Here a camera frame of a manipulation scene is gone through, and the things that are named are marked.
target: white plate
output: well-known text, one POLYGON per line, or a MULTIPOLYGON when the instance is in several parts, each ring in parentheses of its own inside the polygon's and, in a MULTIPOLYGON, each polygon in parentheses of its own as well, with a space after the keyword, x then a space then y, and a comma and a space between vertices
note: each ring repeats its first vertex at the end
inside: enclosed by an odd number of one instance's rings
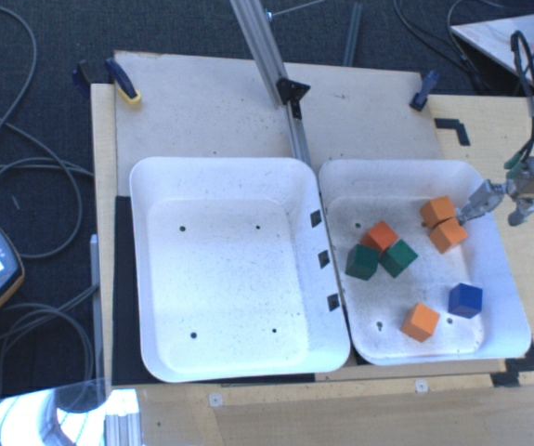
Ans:
POLYGON ((345 363, 349 337, 342 309, 330 309, 338 282, 309 167, 152 157, 133 168, 130 190, 141 351, 154 376, 188 382, 345 363))
POLYGON ((441 255, 422 226, 421 206, 448 195, 457 206, 482 182, 458 161, 334 160, 319 173, 322 202, 357 352, 379 365, 515 358, 531 335, 492 214, 466 223, 468 238, 441 255), (368 280, 345 275, 349 250, 383 219, 418 258, 395 279, 381 266, 368 280), (460 282, 483 289, 482 312, 449 315, 449 291, 460 282), (407 311, 423 302, 440 314, 420 343, 402 332, 407 311))

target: block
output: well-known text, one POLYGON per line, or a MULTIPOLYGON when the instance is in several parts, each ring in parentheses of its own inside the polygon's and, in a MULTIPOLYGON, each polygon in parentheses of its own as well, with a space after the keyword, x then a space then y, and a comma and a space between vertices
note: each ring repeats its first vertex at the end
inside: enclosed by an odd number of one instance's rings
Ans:
POLYGON ((400 330, 403 334, 423 342, 434 334, 439 318, 440 314, 435 310, 418 302, 407 312, 400 330))
POLYGON ((483 302, 483 289, 460 283, 450 289, 449 313, 472 319, 479 312, 483 302))
POLYGON ((430 240, 444 254, 469 236, 456 218, 447 219, 430 232, 430 240))
POLYGON ((366 234, 361 237, 359 244, 374 248, 379 253, 383 253, 396 240, 398 235, 390 228, 384 220, 380 220, 373 227, 371 227, 366 234))
POLYGON ((423 222, 427 228, 433 229, 438 224, 456 217, 456 209, 448 196, 433 198, 420 208, 423 222))
POLYGON ((380 256, 381 266, 396 278, 405 268, 417 258, 411 247, 404 240, 398 240, 380 256))
POLYGON ((356 244, 347 256, 345 274, 367 281, 378 269, 378 251, 356 244))

